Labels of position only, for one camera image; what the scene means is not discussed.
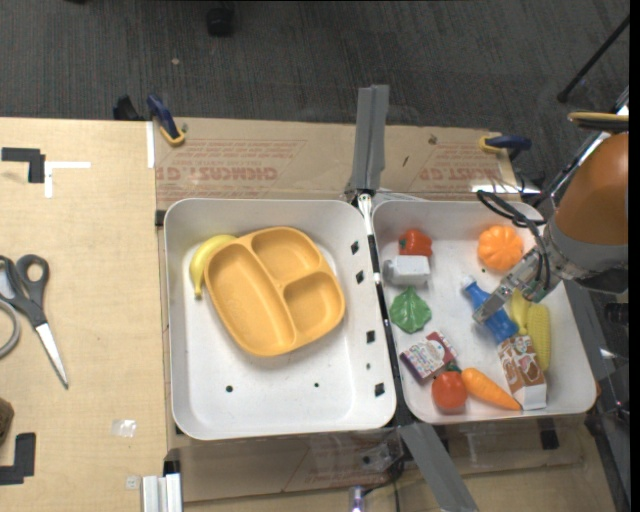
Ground red tomato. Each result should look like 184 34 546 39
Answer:
431 363 470 416

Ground grey handled scissors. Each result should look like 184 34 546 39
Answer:
0 253 70 391

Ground brown cardboard board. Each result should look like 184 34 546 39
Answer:
152 117 601 504

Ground brown and white carton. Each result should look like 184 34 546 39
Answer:
496 334 549 412

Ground pink and white carton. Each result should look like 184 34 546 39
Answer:
398 330 459 386

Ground white and grey carton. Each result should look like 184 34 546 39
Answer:
382 254 432 288

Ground blue bottle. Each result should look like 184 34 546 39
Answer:
460 274 520 345

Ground red bell pepper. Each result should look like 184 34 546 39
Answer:
397 228 434 259

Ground orange divided plate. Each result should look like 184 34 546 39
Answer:
203 226 347 358

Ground orange carrot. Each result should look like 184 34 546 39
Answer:
460 367 523 413

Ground white plastic tray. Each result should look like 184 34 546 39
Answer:
371 198 598 426
163 197 398 442

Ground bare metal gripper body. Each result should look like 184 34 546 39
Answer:
497 246 547 302

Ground yellow corn cob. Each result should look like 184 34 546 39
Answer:
525 302 553 373

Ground orange pumpkin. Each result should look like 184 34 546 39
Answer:
476 224 525 273

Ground yellow banana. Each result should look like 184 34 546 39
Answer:
188 233 239 301

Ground yellow oblong toy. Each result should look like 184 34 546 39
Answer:
509 289 532 337

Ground green lettuce leaf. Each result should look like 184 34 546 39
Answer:
388 285 434 335

